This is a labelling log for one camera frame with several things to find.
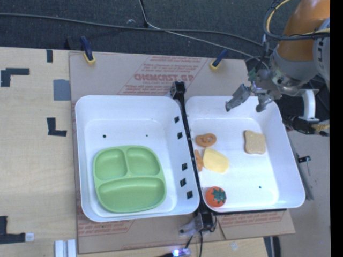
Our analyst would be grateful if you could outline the orange carrot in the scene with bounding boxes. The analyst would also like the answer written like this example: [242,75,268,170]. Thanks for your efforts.
[194,149,204,172]

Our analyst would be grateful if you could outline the brown cardboard board red print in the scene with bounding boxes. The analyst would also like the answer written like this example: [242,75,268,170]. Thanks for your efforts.
[68,51,296,254]

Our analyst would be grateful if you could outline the white plastic tray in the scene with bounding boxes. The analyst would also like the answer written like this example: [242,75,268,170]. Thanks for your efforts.
[184,95,306,213]
[74,95,200,223]

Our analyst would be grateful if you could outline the orange pretzel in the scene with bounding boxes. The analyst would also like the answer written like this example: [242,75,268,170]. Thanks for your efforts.
[195,133,217,148]

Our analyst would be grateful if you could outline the black block with thin wires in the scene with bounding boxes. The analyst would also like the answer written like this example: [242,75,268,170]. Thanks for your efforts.
[168,81,187,100]
[197,210,218,232]

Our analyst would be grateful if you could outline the yellow cheese wedge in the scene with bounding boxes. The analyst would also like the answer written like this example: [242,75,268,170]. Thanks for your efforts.
[202,148,230,174]

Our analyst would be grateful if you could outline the black cylinder on white bracket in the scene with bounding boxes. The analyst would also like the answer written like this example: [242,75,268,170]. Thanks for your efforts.
[284,89,330,137]

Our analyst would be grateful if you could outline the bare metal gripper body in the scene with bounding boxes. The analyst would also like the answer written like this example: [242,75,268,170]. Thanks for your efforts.
[249,68,305,99]

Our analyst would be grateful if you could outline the tan bread slice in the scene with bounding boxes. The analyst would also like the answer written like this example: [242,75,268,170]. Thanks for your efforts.
[243,130,266,155]

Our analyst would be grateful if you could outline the red tomato green stem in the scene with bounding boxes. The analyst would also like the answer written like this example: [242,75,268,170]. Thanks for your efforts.
[205,186,227,208]

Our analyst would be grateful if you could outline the thin black rod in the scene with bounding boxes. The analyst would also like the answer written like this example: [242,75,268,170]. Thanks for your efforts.
[177,91,208,215]

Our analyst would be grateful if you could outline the green divided plate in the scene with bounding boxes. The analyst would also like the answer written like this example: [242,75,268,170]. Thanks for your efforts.
[92,145,167,214]

